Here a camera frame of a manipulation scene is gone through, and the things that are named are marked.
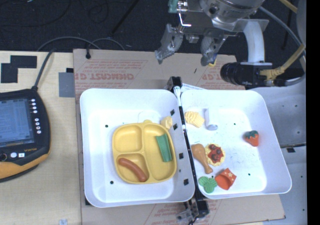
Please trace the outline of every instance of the yellow cable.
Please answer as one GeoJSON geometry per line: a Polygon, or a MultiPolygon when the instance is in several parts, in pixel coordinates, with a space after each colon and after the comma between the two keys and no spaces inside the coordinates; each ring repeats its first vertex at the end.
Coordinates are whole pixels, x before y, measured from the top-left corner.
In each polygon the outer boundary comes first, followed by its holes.
{"type": "Polygon", "coordinates": [[[306,47],[301,44],[299,48],[294,52],[294,54],[280,67],[274,68],[274,69],[265,69],[260,71],[261,76],[266,76],[266,80],[274,80],[277,76],[283,74],[286,69],[294,63],[296,59],[301,55],[301,53],[304,51],[306,47]]]}
{"type": "Polygon", "coordinates": [[[286,7],[288,7],[290,10],[292,10],[294,13],[297,13],[298,9],[288,0],[279,0],[279,1],[283,3],[286,7]]]}

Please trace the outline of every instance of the white tray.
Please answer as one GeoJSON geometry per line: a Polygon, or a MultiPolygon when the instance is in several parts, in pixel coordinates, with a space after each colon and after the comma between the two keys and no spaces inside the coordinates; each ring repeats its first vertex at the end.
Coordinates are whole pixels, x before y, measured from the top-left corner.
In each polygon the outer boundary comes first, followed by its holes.
{"type": "Polygon", "coordinates": [[[97,89],[80,97],[83,141],[84,193],[95,207],[185,202],[192,198],[195,184],[188,149],[182,133],[177,98],[168,90],[97,89]],[[171,135],[177,169],[169,180],[151,184],[132,184],[120,178],[112,152],[112,136],[124,124],[150,120],[160,124],[170,116],[171,135]]]}
{"type": "MultiPolygon", "coordinates": [[[[181,95],[184,112],[197,111],[204,117],[205,109],[214,111],[215,131],[203,125],[196,128],[186,124],[190,145],[217,143],[226,154],[225,161],[212,166],[216,176],[229,168],[236,176],[229,190],[218,186],[213,193],[199,189],[209,199],[252,195],[281,194],[291,189],[291,177],[272,126],[266,104],[260,94],[246,90],[186,90],[181,95]],[[252,147],[243,140],[246,131],[259,132],[259,146],[252,147]]],[[[116,207],[138,204],[184,202],[192,198],[195,184],[182,131],[176,96],[163,89],[101,89],[91,88],[80,97],[83,140],[84,192],[95,207],[116,207]],[[112,136],[119,126],[151,120],[160,123],[170,116],[169,130],[177,169],[175,175],[163,182],[132,184],[117,174],[112,136]]],[[[194,159],[197,177],[208,176],[194,159]]]]}
{"type": "MultiPolygon", "coordinates": [[[[211,166],[216,176],[226,168],[237,177],[228,189],[215,187],[212,193],[200,191],[209,199],[226,199],[253,195],[282,194],[291,189],[292,181],[273,128],[263,97],[248,90],[187,90],[181,95],[183,111],[198,112],[205,118],[211,113],[209,124],[197,128],[186,124],[190,145],[206,146],[216,143],[225,151],[225,160],[211,166]],[[251,146],[244,140],[244,133],[256,130],[259,145],[251,146]]],[[[197,178],[207,176],[203,166],[194,159],[197,178]]]]}

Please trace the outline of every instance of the black floor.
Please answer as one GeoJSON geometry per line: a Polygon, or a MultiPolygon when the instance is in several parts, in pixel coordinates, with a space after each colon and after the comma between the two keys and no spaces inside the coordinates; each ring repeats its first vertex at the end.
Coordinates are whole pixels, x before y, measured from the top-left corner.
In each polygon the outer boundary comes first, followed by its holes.
{"type": "MultiPolygon", "coordinates": [[[[179,24],[176,14],[168,13],[169,0],[139,0],[122,21],[136,0],[0,0],[0,50],[72,52],[94,42],[105,50],[154,52],[167,23],[179,24]]],[[[299,0],[289,0],[295,6],[299,0]]],[[[278,0],[266,0],[262,5],[277,16],[298,36],[296,14],[278,0]]],[[[265,61],[276,68],[283,65],[298,45],[286,30],[261,10],[255,19],[268,19],[264,31],[265,61]]],[[[198,53],[196,44],[184,40],[179,53],[198,53]]],[[[235,55],[246,61],[247,42],[243,33],[229,37],[219,53],[235,55]]],[[[287,70],[292,76],[303,73],[295,61],[287,70]]]]}

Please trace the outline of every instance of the yellow plate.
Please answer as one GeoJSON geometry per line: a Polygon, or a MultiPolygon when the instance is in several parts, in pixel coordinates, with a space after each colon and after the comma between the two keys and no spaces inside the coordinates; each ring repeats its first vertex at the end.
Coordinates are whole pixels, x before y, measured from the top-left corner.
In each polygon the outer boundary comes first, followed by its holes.
{"type": "Polygon", "coordinates": [[[125,124],[118,127],[112,136],[113,160],[118,175],[128,183],[151,184],[170,179],[177,170],[175,147],[169,131],[158,123],[145,120],[142,123],[125,124]],[[166,134],[172,160],[164,162],[156,136],[166,134]],[[147,176],[144,182],[139,181],[129,168],[119,164],[125,158],[134,162],[147,176]]]}

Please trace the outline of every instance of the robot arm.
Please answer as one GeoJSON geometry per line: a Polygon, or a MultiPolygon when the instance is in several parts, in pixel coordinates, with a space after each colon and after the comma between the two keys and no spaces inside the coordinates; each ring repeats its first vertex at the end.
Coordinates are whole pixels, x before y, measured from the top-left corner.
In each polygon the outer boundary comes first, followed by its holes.
{"type": "Polygon", "coordinates": [[[272,63],[265,62],[263,38],[263,31],[269,21],[248,18],[257,12],[264,1],[169,0],[169,13],[178,14],[179,25],[172,27],[167,24],[161,47],[155,51],[159,64],[179,49],[183,36],[189,43],[197,43],[200,36],[203,36],[200,45],[202,54],[200,63],[202,66],[214,64],[219,49],[226,39],[241,32],[247,40],[248,59],[246,62],[226,64],[221,68],[221,77],[235,85],[271,86],[270,82],[266,83],[268,74],[266,72],[271,70],[272,63]]]}

